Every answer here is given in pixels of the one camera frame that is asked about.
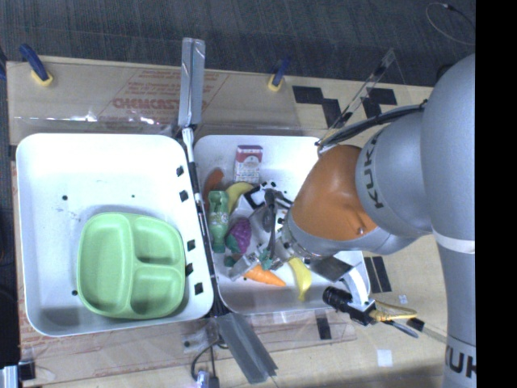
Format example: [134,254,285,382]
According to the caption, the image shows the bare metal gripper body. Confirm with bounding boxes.
[252,212,301,264]

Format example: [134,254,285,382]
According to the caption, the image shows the orange carrot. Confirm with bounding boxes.
[243,264,287,289]

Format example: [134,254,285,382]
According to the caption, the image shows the purple grapes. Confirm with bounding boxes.
[224,217,253,255]

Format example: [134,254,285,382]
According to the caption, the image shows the yellow banana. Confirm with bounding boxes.
[224,181,255,216]
[287,256,313,302]

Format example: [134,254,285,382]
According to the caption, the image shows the green bottle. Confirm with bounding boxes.
[207,190,230,254]

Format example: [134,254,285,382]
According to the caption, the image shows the red and white carton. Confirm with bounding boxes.
[233,144,264,184]

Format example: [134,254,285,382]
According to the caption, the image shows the orange sausage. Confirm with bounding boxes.
[203,169,225,205]

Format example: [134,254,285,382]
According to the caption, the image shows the white plastic tray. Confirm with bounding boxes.
[192,134,372,317]
[15,132,215,338]

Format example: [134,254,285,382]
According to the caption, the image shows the green divided plate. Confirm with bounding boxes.
[76,211,187,320]

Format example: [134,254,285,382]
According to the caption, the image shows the brown cardboard board red print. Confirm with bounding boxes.
[6,54,359,383]

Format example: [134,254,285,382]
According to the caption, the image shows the black cylinder on white bracket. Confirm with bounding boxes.
[322,263,377,327]

